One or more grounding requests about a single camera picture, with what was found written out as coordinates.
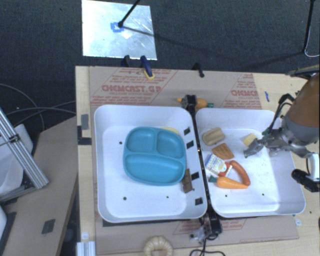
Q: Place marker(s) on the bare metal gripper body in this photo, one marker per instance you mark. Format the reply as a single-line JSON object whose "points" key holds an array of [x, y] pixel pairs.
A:
{"points": [[282, 143]]}

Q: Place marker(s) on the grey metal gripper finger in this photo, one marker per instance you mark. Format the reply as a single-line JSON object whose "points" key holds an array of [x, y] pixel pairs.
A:
{"points": [[257, 143], [250, 152]]}

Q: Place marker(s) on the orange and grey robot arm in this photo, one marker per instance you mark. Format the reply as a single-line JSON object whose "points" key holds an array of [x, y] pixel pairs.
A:
{"points": [[305, 107]]}

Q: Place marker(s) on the pale yellow cheese block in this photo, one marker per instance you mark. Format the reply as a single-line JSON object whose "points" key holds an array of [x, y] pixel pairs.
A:
{"points": [[250, 139]]}

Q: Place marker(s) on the red sausage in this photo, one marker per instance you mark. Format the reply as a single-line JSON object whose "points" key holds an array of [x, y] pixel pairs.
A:
{"points": [[242, 171]]}

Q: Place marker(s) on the orange-brown toy bread slice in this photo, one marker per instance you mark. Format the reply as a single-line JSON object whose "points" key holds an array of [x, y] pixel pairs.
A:
{"points": [[223, 151]]}

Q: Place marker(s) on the white plastic tray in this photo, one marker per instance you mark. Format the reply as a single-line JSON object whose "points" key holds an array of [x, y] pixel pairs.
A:
{"points": [[150, 202], [262, 180]]}

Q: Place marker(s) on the white and red carton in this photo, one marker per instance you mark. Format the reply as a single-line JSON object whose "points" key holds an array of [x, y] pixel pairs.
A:
{"points": [[217, 166]]}

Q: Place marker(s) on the orange carrot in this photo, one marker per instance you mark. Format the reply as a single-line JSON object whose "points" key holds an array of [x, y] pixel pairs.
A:
{"points": [[230, 183], [202, 102]]}

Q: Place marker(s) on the beige hot dog bun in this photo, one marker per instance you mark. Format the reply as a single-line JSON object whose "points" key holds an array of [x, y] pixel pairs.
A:
{"points": [[213, 136]]}

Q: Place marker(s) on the thin black and white rod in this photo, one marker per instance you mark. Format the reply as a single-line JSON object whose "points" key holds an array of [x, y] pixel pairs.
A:
{"points": [[202, 162]]}

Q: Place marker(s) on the brown chocolate biscuit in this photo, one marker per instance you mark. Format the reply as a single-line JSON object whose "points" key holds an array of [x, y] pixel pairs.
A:
{"points": [[187, 182]]}

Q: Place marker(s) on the yellow flat toy slice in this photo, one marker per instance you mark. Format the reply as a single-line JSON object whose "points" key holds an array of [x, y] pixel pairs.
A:
{"points": [[170, 130]]}

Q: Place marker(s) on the blue divided plate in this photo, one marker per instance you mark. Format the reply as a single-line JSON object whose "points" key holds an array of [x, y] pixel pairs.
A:
{"points": [[152, 160]]}

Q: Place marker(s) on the brown cardboard board red print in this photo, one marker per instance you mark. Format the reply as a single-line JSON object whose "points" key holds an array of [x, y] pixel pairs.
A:
{"points": [[140, 90]]}

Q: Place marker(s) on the beige doughnut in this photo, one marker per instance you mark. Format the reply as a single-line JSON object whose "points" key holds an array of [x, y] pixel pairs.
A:
{"points": [[150, 246]]}

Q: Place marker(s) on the black cylinder on white bracket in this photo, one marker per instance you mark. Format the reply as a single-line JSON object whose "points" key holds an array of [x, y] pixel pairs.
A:
{"points": [[303, 178]]}

